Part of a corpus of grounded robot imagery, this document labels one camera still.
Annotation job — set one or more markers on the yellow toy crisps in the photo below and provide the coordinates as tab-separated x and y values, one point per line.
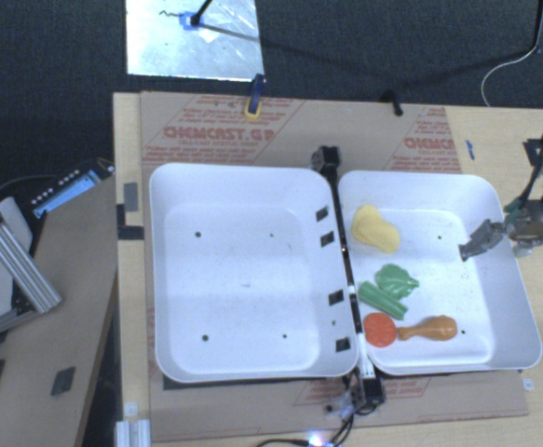
376	231

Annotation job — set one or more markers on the orange toy tomato slice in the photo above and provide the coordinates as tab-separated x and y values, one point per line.
379	329

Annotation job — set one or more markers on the dull grey metal gripper finger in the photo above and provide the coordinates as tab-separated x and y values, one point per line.
481	240

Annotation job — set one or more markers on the orange toy chicken drumstick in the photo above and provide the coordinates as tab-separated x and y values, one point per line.
431	329

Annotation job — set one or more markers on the white plastic tray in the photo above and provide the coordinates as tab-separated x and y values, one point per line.
457	291
248	277

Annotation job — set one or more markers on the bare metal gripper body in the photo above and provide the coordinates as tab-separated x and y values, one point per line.
542	221

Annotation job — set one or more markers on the green toy celery stick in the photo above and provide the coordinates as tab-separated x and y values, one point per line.
383	302

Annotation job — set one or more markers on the brown cardboard board red print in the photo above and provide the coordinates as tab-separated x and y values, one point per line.
271	128

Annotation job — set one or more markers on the thin black and white rod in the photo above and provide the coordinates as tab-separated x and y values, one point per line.
345	259

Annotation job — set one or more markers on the green toy lettuce leaf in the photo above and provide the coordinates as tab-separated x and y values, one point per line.
396	280

